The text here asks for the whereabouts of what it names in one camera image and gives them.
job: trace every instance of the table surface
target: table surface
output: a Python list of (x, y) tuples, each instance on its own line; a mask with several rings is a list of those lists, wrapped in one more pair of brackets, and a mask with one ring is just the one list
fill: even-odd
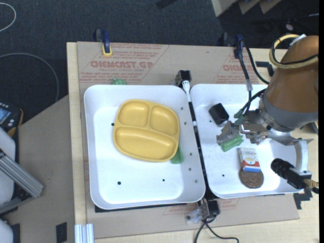
[[(255, 61), (268, 61), (267, 49), (251, 49)], [(70, 103), (71, 146), (73, 165), (74, 213), (76, 224), (87, 224), (85, 198), (85, 178), (80, 122), (80, 91), (77, 43), (67, 43), (67, 66)], [(308, 169), (313, 180), (318, 181), (318, 136), (308, 128), (298, 131), (303, 139), (314, 139), (309, 144)], [(319, 242), (319, 197), (313, 194), (310, 201), (303, 201), (298, 220), (267, 222), (248, 225), (217, 227), (214, 231), (220, 236), (235, 236), (240, 242)], [(96, 242), (193, 242), (197, 230), (182, 230), (135, 236), (96, 239)], [(221, 242), (208, 230), (203, 229), (198, 242)]]

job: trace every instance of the brown cookie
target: brown cookie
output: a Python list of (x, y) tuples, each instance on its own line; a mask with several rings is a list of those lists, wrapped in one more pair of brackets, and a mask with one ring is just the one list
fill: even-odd
[(260, 172), (246, 172), (242, 169), (239, 170), (238, 173), (239, 179), (242, 184), (248, 188), (259, 188), (263, 184), (264, 176), (262, 171)]

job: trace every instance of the brown disc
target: brown disc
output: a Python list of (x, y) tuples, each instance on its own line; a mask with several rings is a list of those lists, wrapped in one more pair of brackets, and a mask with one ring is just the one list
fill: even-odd
[(242, 184), (248, 188), (259, 188), (263, 184), (264, 176), (262, 171), (260, 172), (246, 172), (242, 169), (239, 170), (238, 173), (239, 179)]

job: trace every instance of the black floor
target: black floor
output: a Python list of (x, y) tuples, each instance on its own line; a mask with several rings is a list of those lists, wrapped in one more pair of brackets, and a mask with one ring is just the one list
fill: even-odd
[[(13, 25), (0, 31), (0, 100), (21, 107), (27, 121), (57, 99), (55, 77), (45, 62), (27, 55), (1, 58), (9, 53), (44, 59), (59, 80), (58, 98), (67, 95), (66, 43), (92, 41), (96, 28), (106, 28), (110, 40), (120, 43), (216, 46), (223, 33), (230, 43), (241, 34), (251, 48), (269, 48), (287, 32), (288, 19), (298, 19), (293, 33), (319, 33), (319, 17), (307, 17), (319, 13), (319, 0), (283, 0), (266, 14), (256, 5), (245, 15), (233, 4), (218, 18), (211, 0), (176, 0), (163, 8), (161, 1), (0, 0), (17, 12)], [(13, 16), (0, 4), (0, 30)]]

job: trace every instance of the yellow divided plate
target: yellow divided plate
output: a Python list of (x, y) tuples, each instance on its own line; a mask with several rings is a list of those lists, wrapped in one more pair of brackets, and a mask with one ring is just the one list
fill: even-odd
[(173, 110), (150, 101), (128, 100), (118, 110), (113, 142), (127, 156), (163, 162), (177, 152), (179, 134), (179, 119)]

